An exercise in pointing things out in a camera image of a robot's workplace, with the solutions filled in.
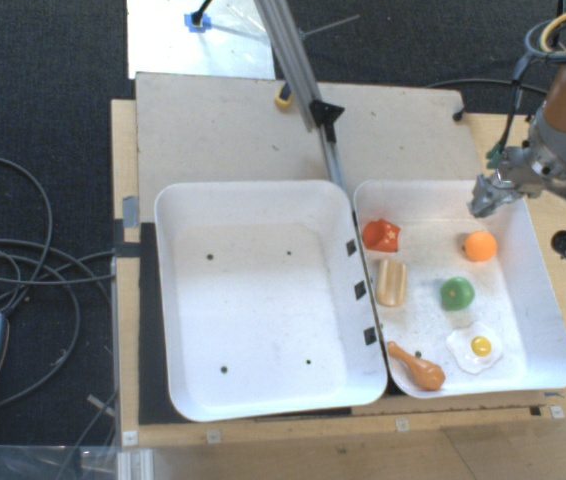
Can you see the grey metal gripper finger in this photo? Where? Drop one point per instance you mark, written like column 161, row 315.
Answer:
column 488, row 208
column 485, row 187

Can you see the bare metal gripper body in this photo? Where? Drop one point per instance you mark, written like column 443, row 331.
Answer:
column 538, row 173

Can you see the white and yellow fried egg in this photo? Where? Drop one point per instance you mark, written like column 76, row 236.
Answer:
column 475, row 350

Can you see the orange toy fruit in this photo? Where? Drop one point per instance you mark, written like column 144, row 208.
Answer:
column 481, row 246

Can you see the pale flat board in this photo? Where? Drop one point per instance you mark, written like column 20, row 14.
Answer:
column 233, row 133

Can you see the thin black rod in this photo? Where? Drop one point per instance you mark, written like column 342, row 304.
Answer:
column 369, row 293

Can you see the orange-brown chicken drumstick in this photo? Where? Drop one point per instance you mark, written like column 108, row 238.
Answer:
column 423, row 370

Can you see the white plastic tray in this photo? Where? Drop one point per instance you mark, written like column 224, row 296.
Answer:
column 258, row 308
column 523, row 318

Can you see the tan hot dog bun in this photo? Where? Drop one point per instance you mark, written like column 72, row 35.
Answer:
column 391, row 283

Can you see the green toy pepper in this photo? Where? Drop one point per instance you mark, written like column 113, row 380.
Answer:
column 457, row 294

